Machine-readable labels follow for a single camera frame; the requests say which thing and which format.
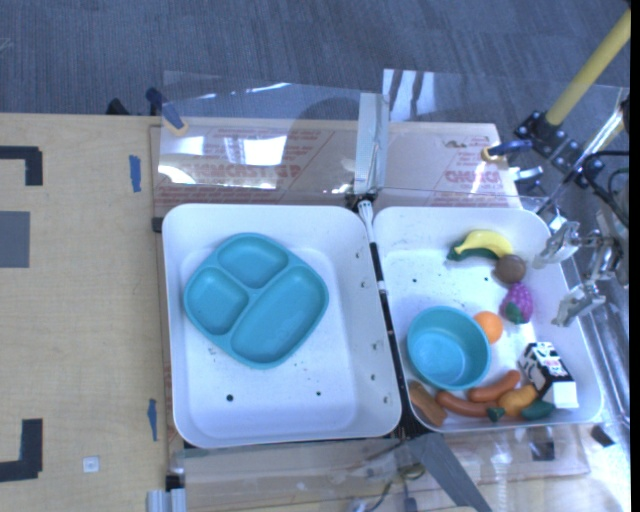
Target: white plastic tray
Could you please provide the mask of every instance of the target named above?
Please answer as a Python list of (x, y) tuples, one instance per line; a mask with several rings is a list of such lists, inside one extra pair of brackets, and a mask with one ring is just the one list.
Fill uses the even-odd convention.
[[(534, 213), (515, 208), (389, 207), (374, 219), (374, 232), (388, 293), (391, 318), (407, 381), (420, 380), (406, 354), (406, 336), (412, 319), (424, 308), (448, 305), (470, 315), (481, 310), (497, 312), (506, 288), (492, 275), (495, 262), (470, 257), (447, 261), (451, 245), (473, 229), (491, 229), (509, 239), (514, 252), (531, 263), (549, 237), (546, 224)], [(569, 291), (560, 264), (536, 270), (528, 266), (523, 280), (531, 289), (534, 313), (531, 321), (515, 325), (505, 320), (505, 331), (492, 345), (492, 363), (486, 382), (517, 368), (527, 343), (551, 341), (572, 374), (579, 407), (556, 409), (539, 421), (509, 419), (498, 423), (450, 413), (442, 427), (431, 424), (416, 410), (425, 426), (441, 432), (491, 430), (505, 427), (586, 423), (602, 408), (603, 398), (593, 362), (578, 321), (569, 327), (551, 323), (560, 300)], [(435, 390), (425, 384), (427, 390)]]
[[(281, 365), (258, 370), (217, 348), (188, 320), (184, 287), (237, 233), (271, 237), (329, 291), (327, 310)], [(174, 420), (201, 448), (381, 436), (400, 420), (393, 359), (363, 223), (332, 206), (177, 206), (164, 218)]]

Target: gray carpet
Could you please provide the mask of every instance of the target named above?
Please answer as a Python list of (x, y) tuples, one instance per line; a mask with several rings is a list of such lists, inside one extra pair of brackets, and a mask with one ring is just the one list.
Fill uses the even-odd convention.
[[(2, 0), (0, 111), (147, 113), (164, 71), (380, 91), (385, 68), (569, 81), (623, 0)], [(629, 86), (627, 45), (598, 83)]]

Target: brown ball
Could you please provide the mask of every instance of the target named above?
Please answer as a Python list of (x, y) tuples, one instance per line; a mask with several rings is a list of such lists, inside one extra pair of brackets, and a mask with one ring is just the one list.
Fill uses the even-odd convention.
[(527, 264), (516, 254), (507, 254), (496, 262), (495, 276), (503, 283), (513, 284), (522, 281)]

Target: gray square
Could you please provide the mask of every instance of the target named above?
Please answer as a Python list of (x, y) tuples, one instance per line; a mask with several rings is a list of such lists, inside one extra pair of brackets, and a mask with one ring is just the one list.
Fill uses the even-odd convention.
[(30, 212), (0, 211), (0, 268), (29, 267)]

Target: toy hot dog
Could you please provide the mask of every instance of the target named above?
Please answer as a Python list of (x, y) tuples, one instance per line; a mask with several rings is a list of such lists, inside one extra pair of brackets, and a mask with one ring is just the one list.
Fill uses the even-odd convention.
[(507, 391), (514, 389), (520, 382), (520, 372), (518, 370), (509, 370), (503, 377), (491, 386), (482, 386), (471, 388), (467, 392), (467, 398), (471, 402), (490, 402), (498, 400)]
[(451, 412), (472, 418), (486, 418), (487, 409), (497, 406), (495, 401), (477, 403), (463, 400), (449, 391), (438, 391), (436, 402)]

